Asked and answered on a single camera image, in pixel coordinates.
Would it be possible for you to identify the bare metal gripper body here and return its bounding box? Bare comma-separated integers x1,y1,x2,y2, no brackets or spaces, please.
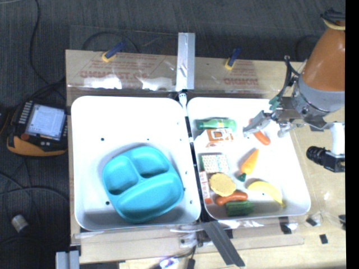
274,92,332,129

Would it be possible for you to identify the orange sausage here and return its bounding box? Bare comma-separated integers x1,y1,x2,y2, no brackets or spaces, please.
215,190,249,206
248,118,271,146

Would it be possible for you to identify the white plastic tray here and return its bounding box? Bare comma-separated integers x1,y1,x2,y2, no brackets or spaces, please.
186,96,311,221
70,95,202,231

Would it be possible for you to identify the orange and white carton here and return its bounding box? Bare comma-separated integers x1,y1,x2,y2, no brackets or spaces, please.
205,128,234,149

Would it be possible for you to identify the orange carrot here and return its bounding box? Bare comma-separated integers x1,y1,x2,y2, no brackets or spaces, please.
237,149,260,182

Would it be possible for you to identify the green plastic bottle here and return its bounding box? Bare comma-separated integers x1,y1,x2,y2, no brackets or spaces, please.
195,118,237,132

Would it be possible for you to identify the white patterned packet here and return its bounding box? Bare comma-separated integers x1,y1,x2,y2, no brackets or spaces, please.
200,154,229,174

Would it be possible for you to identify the yellow banana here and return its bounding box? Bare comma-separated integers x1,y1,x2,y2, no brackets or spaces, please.
247,180,287,208

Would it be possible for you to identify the yellow round biscuit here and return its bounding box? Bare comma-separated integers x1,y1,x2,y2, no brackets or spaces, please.
209,172,237,197

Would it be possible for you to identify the red and white packet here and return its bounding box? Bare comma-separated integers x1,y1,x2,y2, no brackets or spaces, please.
199,170,213,205

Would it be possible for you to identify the green rectangular block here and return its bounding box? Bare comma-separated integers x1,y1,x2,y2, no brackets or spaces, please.
225,200,256,217

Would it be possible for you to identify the blue divided plate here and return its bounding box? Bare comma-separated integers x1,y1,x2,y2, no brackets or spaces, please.
101,146,185,224

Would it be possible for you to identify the brown cardboard board red print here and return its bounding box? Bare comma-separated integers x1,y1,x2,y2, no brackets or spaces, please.
65,49,346,265

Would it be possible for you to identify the grey metal cylinder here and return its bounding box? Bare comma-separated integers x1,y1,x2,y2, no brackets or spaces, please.
11,214,30,233

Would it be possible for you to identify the black cylinder on white bracket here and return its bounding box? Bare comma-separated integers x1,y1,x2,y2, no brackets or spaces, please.
306,122,346,173

